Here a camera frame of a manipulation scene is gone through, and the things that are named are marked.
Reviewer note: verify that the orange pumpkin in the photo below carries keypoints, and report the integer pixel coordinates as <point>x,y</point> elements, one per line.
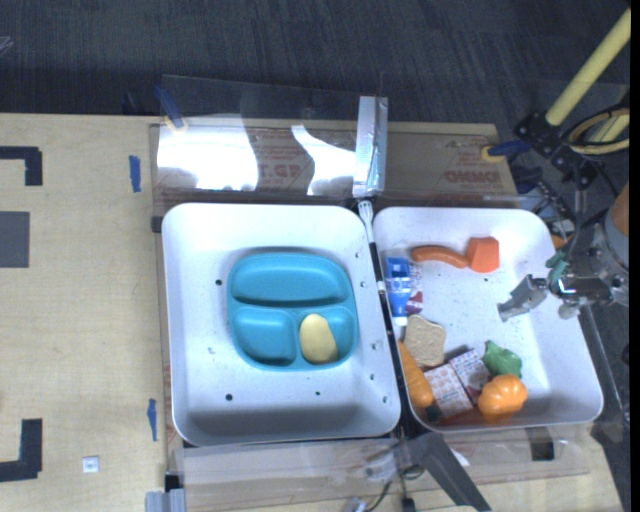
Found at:
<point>502,395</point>

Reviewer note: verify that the red and white packet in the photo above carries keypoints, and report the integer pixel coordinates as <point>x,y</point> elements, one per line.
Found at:
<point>416,300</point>

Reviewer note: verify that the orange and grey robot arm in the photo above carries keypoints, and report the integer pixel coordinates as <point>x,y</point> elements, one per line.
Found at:
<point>619,227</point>

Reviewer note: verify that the brown cardboard board red print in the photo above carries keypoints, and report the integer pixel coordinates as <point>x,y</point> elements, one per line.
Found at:
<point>425,160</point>

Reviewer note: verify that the yellow potato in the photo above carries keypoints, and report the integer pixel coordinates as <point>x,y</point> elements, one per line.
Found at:
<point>318,339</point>

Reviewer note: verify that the orange and white carton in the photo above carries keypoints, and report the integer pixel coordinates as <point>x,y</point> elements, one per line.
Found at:
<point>450,392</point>
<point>470,370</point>

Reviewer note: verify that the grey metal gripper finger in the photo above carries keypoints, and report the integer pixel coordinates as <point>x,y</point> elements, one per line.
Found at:
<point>522,299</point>

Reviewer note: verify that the orange carrot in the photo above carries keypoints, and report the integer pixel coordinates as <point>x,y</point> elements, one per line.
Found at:
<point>417,382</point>

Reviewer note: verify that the green leafy vegetable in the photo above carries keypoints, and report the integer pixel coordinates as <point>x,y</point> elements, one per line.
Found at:
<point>501,360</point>

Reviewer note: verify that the brown bread slice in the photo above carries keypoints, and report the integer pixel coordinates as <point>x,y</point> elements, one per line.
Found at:
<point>425,340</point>

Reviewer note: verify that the orange block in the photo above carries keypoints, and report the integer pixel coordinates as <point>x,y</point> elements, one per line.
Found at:
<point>484,255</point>

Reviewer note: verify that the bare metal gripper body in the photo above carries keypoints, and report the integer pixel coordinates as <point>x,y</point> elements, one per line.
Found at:
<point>592,280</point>

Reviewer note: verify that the blue and white bottle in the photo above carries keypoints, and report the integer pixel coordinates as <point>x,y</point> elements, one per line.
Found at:
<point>397,290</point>

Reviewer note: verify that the blue divided plate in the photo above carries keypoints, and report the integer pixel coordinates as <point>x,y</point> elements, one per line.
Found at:
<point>270,290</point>

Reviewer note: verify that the orange sausage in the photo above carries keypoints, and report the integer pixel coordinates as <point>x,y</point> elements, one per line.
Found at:
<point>437,254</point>

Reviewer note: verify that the white plastic tray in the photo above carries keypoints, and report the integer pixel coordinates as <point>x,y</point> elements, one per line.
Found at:
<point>470,310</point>
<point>200,300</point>

